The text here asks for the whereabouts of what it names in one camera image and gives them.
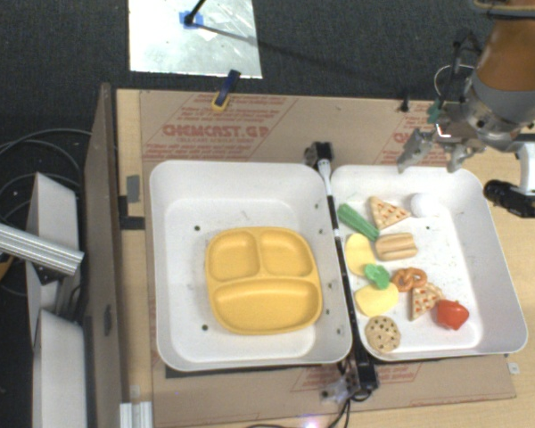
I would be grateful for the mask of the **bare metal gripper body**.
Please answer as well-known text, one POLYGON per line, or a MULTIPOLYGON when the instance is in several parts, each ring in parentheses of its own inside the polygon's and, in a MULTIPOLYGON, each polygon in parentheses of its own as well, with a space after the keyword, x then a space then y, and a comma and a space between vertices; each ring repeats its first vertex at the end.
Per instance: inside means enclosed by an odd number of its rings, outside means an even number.
POLYGON ((434 126, 436 143, 510 151, 525 122, 503 118, 483 102, 470 98, 463 103, 446 103, 434 126))

